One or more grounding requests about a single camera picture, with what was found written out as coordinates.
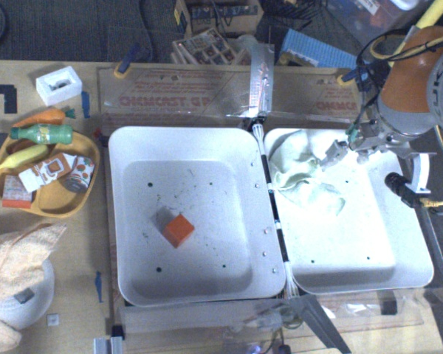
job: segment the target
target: gray floor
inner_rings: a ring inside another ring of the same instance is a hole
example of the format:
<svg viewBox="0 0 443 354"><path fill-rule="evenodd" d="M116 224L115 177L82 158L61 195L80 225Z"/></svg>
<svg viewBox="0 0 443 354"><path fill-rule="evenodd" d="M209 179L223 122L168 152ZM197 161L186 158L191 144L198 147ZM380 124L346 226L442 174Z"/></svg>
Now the gray floor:
<svg viewBox="0 0 443 354"><path fill-rule="evenodd" d="M118 61L134 42L139 42L143 48L139 61L168 63L171 42L182 37L173 6L174 0L0 0L7 21L0 40L0 59ZM283 31L285 26L278 21L264 18L257 37L278 44ZM361 48L328 10L322 9L303 32L352 54ZM428 186L435 199L443 200L443 155L434 134L425 135L413 146L437 152ZM432 222L443 257L443 217L433 216ZM428 290L443 337L440 268L443 266L436 265L436 276Z"/></svg>

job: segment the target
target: carrot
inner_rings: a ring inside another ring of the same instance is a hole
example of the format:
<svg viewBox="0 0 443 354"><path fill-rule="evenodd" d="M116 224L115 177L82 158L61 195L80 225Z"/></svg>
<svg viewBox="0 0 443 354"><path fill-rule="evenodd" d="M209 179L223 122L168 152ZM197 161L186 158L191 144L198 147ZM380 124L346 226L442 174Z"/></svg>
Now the carrot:
<svg viewBox="0 0 443 354"><path fill-rule="evenodd" d="M36 125L37 123L44 123L47 125L62 125L64 118L75 118L74 109L68 110L66 112L57 109L49 108L45 111L40 111L39 113L33 114L31 117L27 117L20 122L17 122L13 127L23 127Z"/></svg>

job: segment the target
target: transparent plastic sheet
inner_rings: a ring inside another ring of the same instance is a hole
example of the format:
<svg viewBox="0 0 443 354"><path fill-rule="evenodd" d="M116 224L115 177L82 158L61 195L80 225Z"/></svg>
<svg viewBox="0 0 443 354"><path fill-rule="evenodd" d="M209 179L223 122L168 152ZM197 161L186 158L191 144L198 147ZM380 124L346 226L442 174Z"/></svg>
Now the transparent plastic sheet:
<svg viewBox="0 0 443 354"><path fill-rule="evenodd" d="M337 76L344 72L276 67L269 123L300 127L303 122L329 122L347 127L358 114L359 99L356 86L337 84ZM104 68L98 70L98 80L105 135L127 125L236 127L249 105L249 66L134 63L124 79Z"/></svg>
<svg viewBox="0 0 443 354"><path fill-rule="evenodd" d="M340 333L422 325L421 310L429 308L423 290L337 294L319 296L318 301ZM254 347L264 353L270 345L278 347L282 338L293 353L325 348L285 299L124 307L119 312L130 353L245 354L255 353L249 351Z"/></svg>

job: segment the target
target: beige towel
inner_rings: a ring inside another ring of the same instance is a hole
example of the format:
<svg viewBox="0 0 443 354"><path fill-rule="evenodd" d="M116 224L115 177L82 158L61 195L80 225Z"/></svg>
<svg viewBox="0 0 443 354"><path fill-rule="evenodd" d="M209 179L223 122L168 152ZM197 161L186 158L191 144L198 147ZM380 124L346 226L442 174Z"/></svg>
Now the beige towel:
<svg viewBox="0 0 443 354"><path fill-rule="evenodd" d="M43 261L65 230L63 224L48 224L0 236L0 301L44 279ZM0 353L17 347L20 340L21 334L0 320Z"/></svg>

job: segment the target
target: orange block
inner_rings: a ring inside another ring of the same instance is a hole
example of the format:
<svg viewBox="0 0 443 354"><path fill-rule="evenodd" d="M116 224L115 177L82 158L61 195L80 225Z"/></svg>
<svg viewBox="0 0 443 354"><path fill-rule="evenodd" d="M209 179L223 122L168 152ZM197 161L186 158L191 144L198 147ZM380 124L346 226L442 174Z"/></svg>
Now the orange block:
<svg viewBox="0 0 443 354"><path fill-rule="evenodd" d="M172 244L174 248L178 248L192 234L194 227L185 218L184 215L177 215L162 231L162 235Z"/></svg>

